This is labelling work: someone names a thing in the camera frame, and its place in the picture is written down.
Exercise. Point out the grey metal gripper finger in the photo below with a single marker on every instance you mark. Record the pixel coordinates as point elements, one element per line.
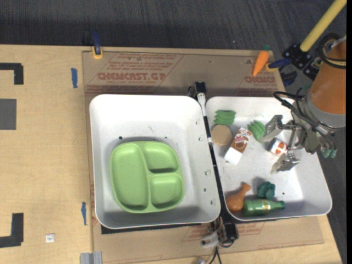
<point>271,129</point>
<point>289,161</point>

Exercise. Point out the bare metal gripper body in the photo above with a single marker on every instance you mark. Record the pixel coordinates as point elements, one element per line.
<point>309,137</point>

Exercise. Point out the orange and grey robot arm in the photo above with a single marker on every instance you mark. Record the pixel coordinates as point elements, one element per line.
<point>328,87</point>

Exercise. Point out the white and orange can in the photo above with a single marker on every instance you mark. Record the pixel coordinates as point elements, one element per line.
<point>278,147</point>

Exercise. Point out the white plastic tray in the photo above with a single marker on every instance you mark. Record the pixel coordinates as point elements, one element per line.
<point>143,117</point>
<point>297,188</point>

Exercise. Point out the dark green broccoli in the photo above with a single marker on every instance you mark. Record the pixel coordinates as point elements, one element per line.
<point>266,190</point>

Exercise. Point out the white and brown carton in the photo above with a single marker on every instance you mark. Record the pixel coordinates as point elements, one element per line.
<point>237,147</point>

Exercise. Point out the brown round biscuit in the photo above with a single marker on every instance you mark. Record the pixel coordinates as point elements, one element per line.
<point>221,135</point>

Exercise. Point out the green bottle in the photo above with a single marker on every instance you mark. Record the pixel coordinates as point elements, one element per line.
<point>258,207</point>

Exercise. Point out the thin black and white rod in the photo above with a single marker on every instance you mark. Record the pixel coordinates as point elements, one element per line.
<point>211,147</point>

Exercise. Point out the orange chicken drumstick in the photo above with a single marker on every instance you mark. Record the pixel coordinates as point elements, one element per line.
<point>236,201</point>

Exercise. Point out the orange carrot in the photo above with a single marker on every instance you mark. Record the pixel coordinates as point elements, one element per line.
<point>260,60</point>

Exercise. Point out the brown cardboard board red print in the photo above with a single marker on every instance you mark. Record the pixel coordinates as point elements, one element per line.
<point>165,70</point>

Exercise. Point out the green divided plate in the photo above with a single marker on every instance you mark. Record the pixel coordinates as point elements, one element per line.
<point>129,175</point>

